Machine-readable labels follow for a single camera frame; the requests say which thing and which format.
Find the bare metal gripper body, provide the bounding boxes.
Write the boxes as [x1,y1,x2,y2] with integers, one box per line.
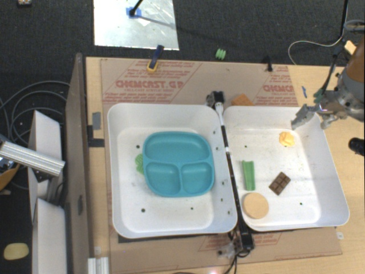
[319,87,365,120]

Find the thin black and white rod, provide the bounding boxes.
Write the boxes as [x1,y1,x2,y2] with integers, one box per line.
[215,102,246,234]

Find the pale yellow oval toy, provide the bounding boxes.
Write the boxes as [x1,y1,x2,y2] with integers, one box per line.
[3,242,30,261]

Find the black cylinder on white bracket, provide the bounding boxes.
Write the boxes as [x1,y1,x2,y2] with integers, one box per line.
[348,137,365,155]

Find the yellow toy food piece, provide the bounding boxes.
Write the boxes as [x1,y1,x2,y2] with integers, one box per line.
[278,131,296,148]

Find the tan round biscuit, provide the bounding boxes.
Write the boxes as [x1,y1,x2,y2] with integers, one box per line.
[242,192,270,220]

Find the blue divided plate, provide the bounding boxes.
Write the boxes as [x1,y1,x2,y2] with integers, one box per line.
[141,131,216,198]

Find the green celery stick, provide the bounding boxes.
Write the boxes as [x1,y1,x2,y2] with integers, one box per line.
[241,160,257,191]

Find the brown cardboard board red print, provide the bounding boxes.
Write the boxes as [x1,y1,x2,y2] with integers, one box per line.
[100,58,343,268]

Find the orange waffle cracker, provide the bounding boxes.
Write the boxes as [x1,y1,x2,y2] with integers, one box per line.
[230,93,255,107]

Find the black block with thin wires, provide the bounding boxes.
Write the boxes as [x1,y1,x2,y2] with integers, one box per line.
[233,229,255,252]
[206,90,226,107]

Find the green toy vegetable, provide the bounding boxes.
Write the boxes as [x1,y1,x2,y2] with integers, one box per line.
[134,153,147,175]

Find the white plastic tray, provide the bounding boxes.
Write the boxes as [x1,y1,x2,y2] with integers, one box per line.
[222,105,351,232]
[107,102,238,239]

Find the brown chocolate bar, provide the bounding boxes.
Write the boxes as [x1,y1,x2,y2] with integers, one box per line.
[268,171,292,196]

